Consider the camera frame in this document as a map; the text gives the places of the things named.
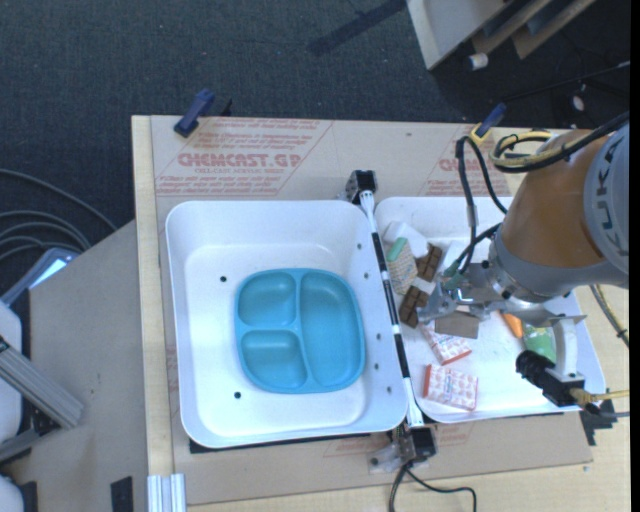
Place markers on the white carton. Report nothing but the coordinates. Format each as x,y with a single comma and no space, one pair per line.
406,231

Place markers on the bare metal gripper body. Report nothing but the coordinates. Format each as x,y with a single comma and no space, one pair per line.
495,292

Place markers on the white plastic tray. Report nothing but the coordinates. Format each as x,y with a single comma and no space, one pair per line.
500,385
280,420

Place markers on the brown chocolate biscuit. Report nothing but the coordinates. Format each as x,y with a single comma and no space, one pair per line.
412,305
430,262

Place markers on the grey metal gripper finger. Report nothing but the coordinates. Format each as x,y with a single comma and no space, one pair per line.
481,313
436,309

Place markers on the black cylinder on white bracket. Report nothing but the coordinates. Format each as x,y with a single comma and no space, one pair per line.
547,377

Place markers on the thin black and white rod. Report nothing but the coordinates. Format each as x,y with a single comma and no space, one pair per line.
389,295

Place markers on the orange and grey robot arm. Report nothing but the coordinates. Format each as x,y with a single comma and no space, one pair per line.
555,220

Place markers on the beige patterned carton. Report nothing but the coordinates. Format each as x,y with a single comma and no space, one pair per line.
404,272

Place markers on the blue divided plate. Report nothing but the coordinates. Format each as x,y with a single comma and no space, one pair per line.
325,330

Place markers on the orange and white packet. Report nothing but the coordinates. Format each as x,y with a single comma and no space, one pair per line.
452,387
447,346

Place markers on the green packet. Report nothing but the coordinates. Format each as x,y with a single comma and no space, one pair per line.
540,342

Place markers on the brown cardboard board red print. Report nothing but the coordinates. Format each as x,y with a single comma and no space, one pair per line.
300,150

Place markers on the pale green cap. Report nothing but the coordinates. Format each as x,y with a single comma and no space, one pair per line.
397,250

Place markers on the orange carrot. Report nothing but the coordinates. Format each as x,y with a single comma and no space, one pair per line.
514,325

